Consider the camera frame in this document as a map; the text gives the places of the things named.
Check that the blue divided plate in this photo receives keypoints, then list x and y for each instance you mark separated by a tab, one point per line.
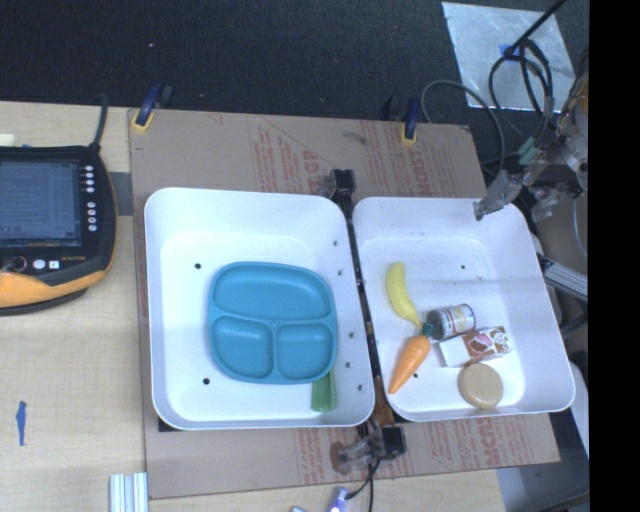
270	300

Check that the round tan biscuit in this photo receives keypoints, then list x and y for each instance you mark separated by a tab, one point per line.
480	386

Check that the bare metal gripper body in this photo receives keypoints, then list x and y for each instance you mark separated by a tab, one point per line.
560	172

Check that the green celery stick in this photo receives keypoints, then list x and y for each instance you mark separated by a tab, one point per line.
324	395

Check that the white plastic tray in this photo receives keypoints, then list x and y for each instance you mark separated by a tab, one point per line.
440	240
240	220

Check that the yellow banana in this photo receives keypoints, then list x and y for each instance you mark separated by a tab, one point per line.
398	292

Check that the white and red carton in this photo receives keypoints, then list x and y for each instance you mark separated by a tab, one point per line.
472	347

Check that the thin black rod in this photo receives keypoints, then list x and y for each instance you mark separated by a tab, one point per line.
361	280

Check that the brown cardboard board red print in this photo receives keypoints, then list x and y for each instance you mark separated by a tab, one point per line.
210	150

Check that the small silver can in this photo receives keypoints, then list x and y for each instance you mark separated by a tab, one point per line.
452	320

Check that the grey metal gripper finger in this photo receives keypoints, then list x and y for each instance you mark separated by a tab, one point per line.
495	195
544	206

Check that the orange carrot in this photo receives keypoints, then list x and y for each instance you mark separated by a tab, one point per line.
410	360

